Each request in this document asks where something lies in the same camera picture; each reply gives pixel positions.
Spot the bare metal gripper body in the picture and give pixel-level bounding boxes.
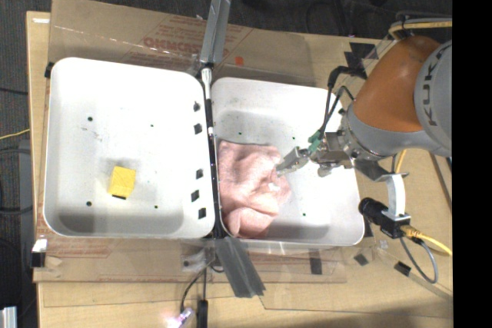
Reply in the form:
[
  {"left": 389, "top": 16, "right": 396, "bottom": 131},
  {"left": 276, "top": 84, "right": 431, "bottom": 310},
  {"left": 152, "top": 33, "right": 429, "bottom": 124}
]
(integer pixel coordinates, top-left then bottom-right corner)
[{"left": 309, "top": 129, "right": 380, "bottom": 178}]

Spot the pink cloth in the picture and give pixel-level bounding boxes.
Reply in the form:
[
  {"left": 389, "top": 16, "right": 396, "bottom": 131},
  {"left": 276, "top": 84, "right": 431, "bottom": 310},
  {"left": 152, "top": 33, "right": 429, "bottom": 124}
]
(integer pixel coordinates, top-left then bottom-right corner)
[{"left": 216, "top": 139, "right": 293, "bottom": 240}]

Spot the white plastic tray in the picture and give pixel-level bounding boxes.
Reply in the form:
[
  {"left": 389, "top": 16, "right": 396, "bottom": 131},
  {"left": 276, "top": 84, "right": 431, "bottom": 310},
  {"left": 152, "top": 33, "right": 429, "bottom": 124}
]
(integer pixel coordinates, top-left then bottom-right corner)
[
  {"left": 210, "top": 76, "right": 366, "bottom": 247},
  {"left": 42, "top": 56, "right": 216, "bottom": 240}
]

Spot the thin black and white rod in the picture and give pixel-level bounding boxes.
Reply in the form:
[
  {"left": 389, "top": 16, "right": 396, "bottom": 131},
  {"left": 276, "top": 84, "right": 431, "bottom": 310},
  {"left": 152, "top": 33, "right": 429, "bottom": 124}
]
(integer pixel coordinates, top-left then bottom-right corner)
[{"left": 198, "top": 65, "right": 226, "bottom": 240}]

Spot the yellow cube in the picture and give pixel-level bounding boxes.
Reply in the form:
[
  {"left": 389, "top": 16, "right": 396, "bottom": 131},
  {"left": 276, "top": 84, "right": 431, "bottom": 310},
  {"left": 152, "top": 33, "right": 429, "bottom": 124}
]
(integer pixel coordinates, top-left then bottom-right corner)
[{"left": 107, "top": 165, "right": 138, "bottom": 200}]

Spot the brown cardboard board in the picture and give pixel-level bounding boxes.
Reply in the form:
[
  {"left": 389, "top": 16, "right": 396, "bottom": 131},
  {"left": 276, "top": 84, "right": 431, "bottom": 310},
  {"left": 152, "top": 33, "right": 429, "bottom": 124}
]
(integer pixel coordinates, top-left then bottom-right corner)
[{"left": 32, "top": 0, "right": 349, "bottom": 284}]

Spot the black cylinder on white bracket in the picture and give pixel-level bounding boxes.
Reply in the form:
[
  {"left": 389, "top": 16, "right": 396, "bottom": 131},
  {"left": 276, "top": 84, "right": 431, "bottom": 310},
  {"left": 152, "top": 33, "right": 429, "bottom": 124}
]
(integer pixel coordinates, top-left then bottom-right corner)
[{"left": 358, "top": 172, "right": 412, "bottom": 240}]

